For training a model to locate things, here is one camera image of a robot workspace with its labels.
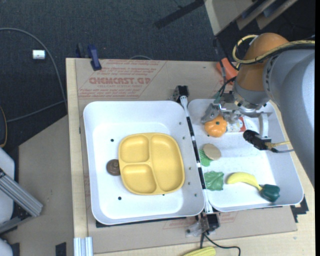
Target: wooden table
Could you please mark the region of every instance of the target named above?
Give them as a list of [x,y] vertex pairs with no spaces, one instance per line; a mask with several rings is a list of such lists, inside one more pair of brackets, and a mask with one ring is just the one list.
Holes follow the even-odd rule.
[[[85,185],[83,175],[83,157],[81,135],[79,132],[80,118],[78,106],[78,88],[76,59],[66,59],[66,78],[67,78],[67,100],[68,100],[68,120],[69,120],[69,138],[70,138],[70,161],[71,161],[71,180],[72,180],[72,206],[73,206],[73,224],[74,237],[86,238],[89,235],[87,210],[85,201]],[[243,238],[233,238],[215,241],[221,246],[239,246],[241,255],[308,255],[316,254],[315,246],[315,191],[304,172],[298,158],[292,154],[296,165],[298,175],[304,189],[305,198],[309,211],[304,215],[298,216],[297,231],[277,234],[259,235]],[[133,249],[127,251],[117,251],[103,253],[99,255],[108,256],[144,256],[144,255],[172,255],[180,256],[189,251],[199,248],[200,243],[186,243],[180,245]],[[205,242],[204,246],[212,246],[210,242]],[[235,249],[216,249],[218,256],[238,255]]]

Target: brown round object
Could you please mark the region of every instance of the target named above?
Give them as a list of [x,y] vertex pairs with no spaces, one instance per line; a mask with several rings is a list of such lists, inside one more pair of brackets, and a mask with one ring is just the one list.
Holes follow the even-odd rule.
[[218,160],[221,157],[219,148],[210,143],[204,144],[203,152],[211,160]]
[[120,175],[120,166],[119,166],[119,160],[118,159],[112,159],[106,164],[106,170],[108,173],[110,173],[113,176],[119,176]]

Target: table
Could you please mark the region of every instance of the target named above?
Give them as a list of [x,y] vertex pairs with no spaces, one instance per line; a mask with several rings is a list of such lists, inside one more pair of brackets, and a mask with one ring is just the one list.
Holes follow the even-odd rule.
[[[70,163],[71,163],[71,182],[72,182],[72,207],[73,207],[73,225],[74,225],[74,237],[75,238],[86,238],[89,236],[88,221],[87,221],[87,209],[85,200],[85,181],[84,181],[84,169],[83,169],[83,155],[82,155],[82,144],[81,134],[79,127],[79,100],[78,100],[78,87],[77,87],[77,69],[76,69],[76,58],[66,59],[66,79],[67,79],[67,100],[68,100],[68,121],[69,121],[69,139],[70,139]],[[189,61],[173,61],[170,63],[171,67],[176,65],[177,68],[192,69],[192,76],[201,79],[203,73],[197,74],[198,68],[201,66],[203,70],[206,70],[206,74],[215,72],[214,62],[189,62]],[[188,75],[190,72],[179,72],[175,70],[175,74]],[[208,92],[203,89],[201,91],[202,97],[208,95]],[[315,191],[304,172],[299,160],[292,154],[295,162],[302,187],[304,189],[305,198],[308,204],[309,211],[305,215],[298,216],[297,231],[284,232],[277,234],[266,234],[259,236],[250,236],[233,239],[223,239],[217,242],[222,246],[239,246],[241,248],[242,255],[315,255]],[[123,236],[125,240],[129,240],[130,236],[125,234]],[[211,246],[209,242],[205,242],[204,246]],[[190,242],[178,245],[143,248],[143,249],[132,249],[122,250],[114,252],[106,252],[95,255],[105,256],[135,256],[135,255],[172,255],[178,256],[183,255],[189,251],[196,250],[200,246],[199,242]],[[236,250],[226,250],[217,248],[217,255],[238,255]]]

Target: white tray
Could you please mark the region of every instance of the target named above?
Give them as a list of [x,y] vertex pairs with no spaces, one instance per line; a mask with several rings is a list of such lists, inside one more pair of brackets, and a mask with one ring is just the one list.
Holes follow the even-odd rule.
[[[191,123],[198,150],[204,144],[212,143],[221,151],[221,158],[212,161],[210,166],[202,167],[203,173],[209,171],[223,172],[224,183],[229,174],[234,172],[247,172],[253,174],[259,184],[271,184],[280,187],[280,197],[275,202],[263,199],[258,190],[245,183],[223,185],[221,191],[207,189],[210,204],[218,211],[229,212],[255,208],[295,205],[304,197],[303,188],[299,180],[295,165],[290,153],[273,153],[269,150],[258,150],[245,141],[243,132],[226,132],[223,136],[208,137],[201,117],[212,99],[195,99],[188,105]],[[285,141],[275,109],[268,103],[261,111],[270,113],[268,117],[269,133],[273,143]],[[245,117],[246,128],[259,132],[258,118]],[[277,147],[287,150],[286,145]]]
[[[88,155],[91,208],[97,221],[116,225],[195,216],[204,208],[204,195],[194,148],[182,106],[173,101],[95,101],[83,111]],[[165,195],[129,192],[120,176],[106,170],[118,158],[120,141],[138,133],[172,136],[181,151],[185,182]]]

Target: black floor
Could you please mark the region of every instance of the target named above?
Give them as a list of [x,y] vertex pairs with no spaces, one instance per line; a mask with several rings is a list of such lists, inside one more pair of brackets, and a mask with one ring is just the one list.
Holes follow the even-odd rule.
[[[239,31],[235,23],[218,38],[231,57],[248,34],[278,33],[289,41],[315,34],[315,0],[299,0],[263,30],[255,21]],[[0,0],[0,105],[8,120],[9,152],[67,114],[55,67],[49,57],[32,59],[32,50],[50,51],[66,93],[66,58],[76,45],[94,44],[102,59],[218,61],[209,17],[201,0]],[[19,119],[53,104],[54,107]]]

